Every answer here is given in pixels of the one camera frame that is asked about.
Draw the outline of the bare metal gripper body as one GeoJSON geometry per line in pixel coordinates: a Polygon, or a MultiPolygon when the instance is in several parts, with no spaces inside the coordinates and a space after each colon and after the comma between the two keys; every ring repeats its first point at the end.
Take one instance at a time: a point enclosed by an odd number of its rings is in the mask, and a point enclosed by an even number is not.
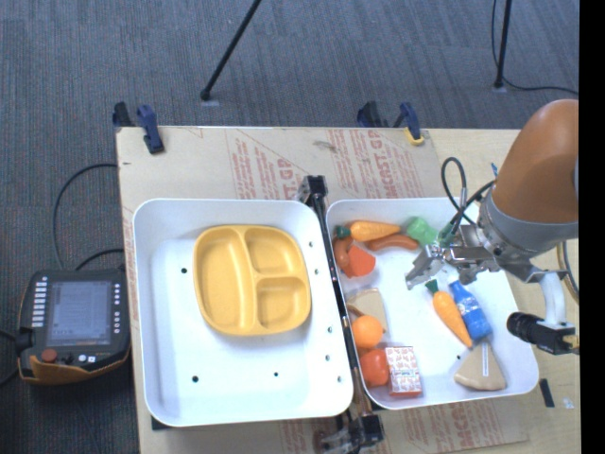
{"type": "Polygon", "coordinates": [[[483,246],[474,225],[463,224],[445,247],[445,261],[458,272],[460,283],[473,283],[481,272],[497,272],[500,266],[483,246]]]}

